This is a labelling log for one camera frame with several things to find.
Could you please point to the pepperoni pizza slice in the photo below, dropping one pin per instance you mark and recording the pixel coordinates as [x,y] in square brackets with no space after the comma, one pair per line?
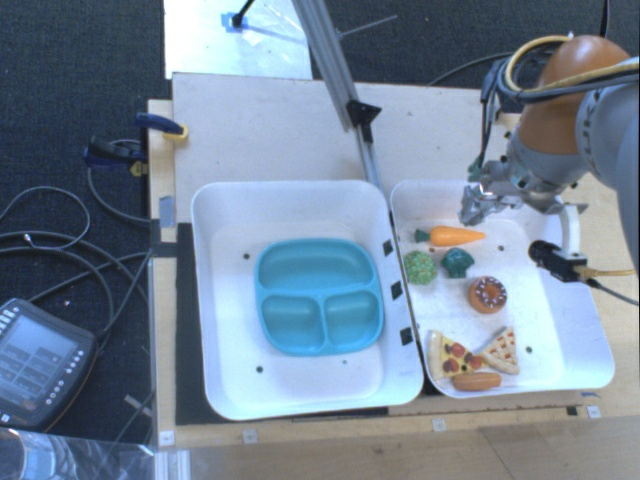
[450,358]

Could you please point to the red checkered pizza slice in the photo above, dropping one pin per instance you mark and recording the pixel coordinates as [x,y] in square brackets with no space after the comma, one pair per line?
[504,353]

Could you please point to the blue divided plate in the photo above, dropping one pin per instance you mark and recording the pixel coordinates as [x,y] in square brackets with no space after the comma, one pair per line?
[320,295]

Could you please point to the brown sausage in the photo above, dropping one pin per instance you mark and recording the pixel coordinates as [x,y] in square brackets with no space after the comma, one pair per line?
[476,381]

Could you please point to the black cylinder on white bracket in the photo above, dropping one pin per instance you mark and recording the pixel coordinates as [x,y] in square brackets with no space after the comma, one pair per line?
[552,260]

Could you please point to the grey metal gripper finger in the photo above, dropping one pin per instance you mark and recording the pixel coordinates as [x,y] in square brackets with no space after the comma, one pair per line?
[467,209]
[481,215]

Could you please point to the brown sprinkled doughnut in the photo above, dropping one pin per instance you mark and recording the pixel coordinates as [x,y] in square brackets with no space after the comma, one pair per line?
[479,302]

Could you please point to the orange carrot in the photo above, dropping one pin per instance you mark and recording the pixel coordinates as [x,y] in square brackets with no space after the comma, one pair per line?
[452,236]

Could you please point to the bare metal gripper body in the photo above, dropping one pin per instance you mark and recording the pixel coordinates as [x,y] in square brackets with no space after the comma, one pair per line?
[515,188]

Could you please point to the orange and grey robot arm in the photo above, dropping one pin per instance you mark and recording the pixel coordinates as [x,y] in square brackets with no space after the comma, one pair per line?
[560,118]

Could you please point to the dark green broccoli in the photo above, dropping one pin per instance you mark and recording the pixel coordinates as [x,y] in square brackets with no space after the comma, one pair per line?
[457,263]

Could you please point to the green grapes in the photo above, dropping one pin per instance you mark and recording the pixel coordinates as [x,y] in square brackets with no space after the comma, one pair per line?
[420,268]

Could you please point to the white plastic tray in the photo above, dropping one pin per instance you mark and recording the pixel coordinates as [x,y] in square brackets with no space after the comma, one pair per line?
[225,318]
[555,328]

